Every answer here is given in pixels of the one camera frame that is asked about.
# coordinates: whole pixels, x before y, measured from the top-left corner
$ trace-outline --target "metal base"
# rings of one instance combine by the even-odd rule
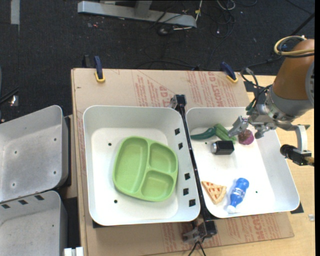
[[[155,22],[163,15],[163,11],[149,10],[152,1],[137,1],[135,7],[106,4],[91,1],[78,3],[78,14],[112,16],[117,18]],[[196,19],[190,15],[167,12],[159,23],[197,27]]]

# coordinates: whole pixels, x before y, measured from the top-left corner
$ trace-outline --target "green plate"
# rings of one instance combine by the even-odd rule
[[[177,176],[178,157],[167,145],[139,136],[122,141],[112,172],[118,191],[141,200],[164,201],[173,193]]]

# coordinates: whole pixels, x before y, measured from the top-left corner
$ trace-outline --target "blue bottle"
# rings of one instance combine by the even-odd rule
[[[236,181],[235,187],[230,194],[230,205],[226,208],[226,211],[229,214],[234,214],[236,212],[236,206],[243,201],[248,187],[249,181],[245,178],[239,178]]]

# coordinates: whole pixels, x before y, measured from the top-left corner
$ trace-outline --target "black fabric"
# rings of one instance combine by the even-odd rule
[[[70,115],[70,72],[82,67],[84,55],[89,55],[92,63],[93,57],[99,56],[106,69],[219,71],[224,61],[237,71],[276,58],[274,44],[315,12],[315,0],[234,0],[235,7],[229,11],[234,23],[222,24],[226,22],[219,18],[222,9],[218,3],[223,6],[230,1],[203,1],[197,28],[160,36],[160,24],[78,14],[78,2],[20,1],[18,29],[7,23],[10,1],[0,0],[1,15],[4,13],[0,18],[2,94],[19,88],[19,106],[7,102],[0,106],[6,121],[51,105],[61,106],[64,114]],[[150,9],[176,14],[184,10],[195,17],[199,3],[153,1]],[[217,37],[228,32],[228,37]],[[315,19],[297,35],[314,39]],[[276,75],[282,62],[251,69],[256,75]]]

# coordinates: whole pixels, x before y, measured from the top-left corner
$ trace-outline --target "pizza slice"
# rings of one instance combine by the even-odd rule
[[[201,181],[201,184],[215,205],[220,203],[227,193],[226,186],[216,185],[209,181]]]

